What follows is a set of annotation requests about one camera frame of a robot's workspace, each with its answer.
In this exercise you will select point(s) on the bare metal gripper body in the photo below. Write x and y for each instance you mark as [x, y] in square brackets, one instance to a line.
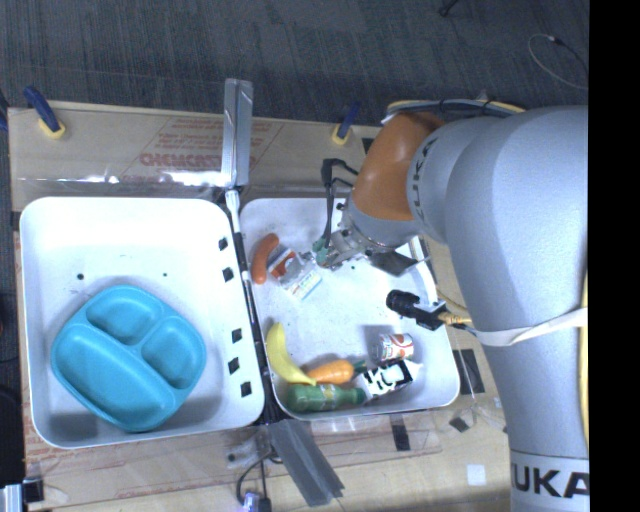
[347, 247]

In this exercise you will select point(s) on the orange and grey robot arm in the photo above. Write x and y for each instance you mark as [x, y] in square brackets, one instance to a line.
[500, 240]

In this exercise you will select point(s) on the white and orange packet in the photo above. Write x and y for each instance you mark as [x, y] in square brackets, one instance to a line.
[300, 282]

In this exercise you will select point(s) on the white plastic tray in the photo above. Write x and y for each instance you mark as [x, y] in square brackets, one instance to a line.
[125, 235]
[340, 310]

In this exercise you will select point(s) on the orange sausage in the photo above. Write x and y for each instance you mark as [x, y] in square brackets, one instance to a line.
[262, 260]

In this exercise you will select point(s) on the red and white can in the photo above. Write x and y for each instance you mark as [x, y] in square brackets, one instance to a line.
[395, 347]

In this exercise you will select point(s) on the orange carrot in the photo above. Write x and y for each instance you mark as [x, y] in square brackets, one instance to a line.
[332, 371]

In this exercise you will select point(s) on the yellow banana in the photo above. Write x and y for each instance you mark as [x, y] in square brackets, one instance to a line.
[280, 357]

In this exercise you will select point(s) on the black and white carton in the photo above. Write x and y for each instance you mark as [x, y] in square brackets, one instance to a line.
[390, 379]

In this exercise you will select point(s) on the green bottle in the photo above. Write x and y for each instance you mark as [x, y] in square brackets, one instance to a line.
[320, 397]

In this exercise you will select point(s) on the brown cardboard board, red print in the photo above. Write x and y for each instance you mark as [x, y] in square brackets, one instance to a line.
[125, 145]

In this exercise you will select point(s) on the blue divided plate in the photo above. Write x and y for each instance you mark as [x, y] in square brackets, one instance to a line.
[125, 360]

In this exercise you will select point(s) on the black cylinder on white bracket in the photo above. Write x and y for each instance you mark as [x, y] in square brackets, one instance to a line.
[407, 304]

